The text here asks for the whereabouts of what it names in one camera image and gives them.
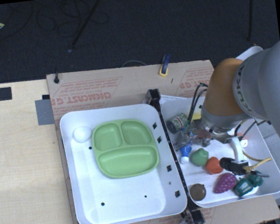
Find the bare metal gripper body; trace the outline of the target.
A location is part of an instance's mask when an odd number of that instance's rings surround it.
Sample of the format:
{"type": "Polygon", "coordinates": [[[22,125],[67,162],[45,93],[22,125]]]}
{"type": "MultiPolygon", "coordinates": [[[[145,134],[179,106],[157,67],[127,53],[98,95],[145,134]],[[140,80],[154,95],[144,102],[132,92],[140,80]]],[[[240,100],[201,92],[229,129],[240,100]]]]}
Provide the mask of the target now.
{"type": "Polygon", "coordinates": [[[208,147],[212,140],[221,142],[222,144],[230,142],[231,138],[234,138],[234,135],[226,133],[213,133],[209,132],[206,129],[191,127],[190,128],[192,144],[200,145],[203,148],[208,147]]]}

